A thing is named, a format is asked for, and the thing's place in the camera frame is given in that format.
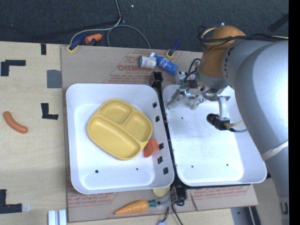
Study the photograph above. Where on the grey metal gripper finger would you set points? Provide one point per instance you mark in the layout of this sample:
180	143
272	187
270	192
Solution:
194	103
175	98

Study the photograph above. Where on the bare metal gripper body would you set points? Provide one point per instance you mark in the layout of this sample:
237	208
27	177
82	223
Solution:
195	91

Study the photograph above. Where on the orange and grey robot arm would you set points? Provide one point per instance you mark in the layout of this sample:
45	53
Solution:
260	83

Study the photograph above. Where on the blue bottle with white cap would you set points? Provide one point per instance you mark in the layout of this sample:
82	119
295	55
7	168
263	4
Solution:
166	64

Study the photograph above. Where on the thin black rod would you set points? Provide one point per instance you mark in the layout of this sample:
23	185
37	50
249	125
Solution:
169	137

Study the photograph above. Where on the small white can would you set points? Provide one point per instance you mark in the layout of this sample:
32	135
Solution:
147	62

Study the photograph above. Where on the white plastic tray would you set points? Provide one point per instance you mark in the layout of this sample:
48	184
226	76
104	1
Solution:
206	149
112	174

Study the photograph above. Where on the orange wedge-shaped toy food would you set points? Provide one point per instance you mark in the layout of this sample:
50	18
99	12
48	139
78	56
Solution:
150	147

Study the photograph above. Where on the yellow divided plate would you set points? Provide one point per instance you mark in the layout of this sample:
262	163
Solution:
117	130

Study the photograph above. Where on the brown cardboard board red print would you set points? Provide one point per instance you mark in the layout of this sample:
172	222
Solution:
93	67

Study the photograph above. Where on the pale yellow round toy food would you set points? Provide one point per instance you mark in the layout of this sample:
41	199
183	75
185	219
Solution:
161	191

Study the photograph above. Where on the orange carrot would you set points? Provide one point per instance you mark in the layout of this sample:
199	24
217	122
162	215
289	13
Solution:
133	207

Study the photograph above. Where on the orange sausage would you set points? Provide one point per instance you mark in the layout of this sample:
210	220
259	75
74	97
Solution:
14	124

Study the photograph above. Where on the black cylinder on white bracket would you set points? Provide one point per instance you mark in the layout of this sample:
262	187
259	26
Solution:
219	121

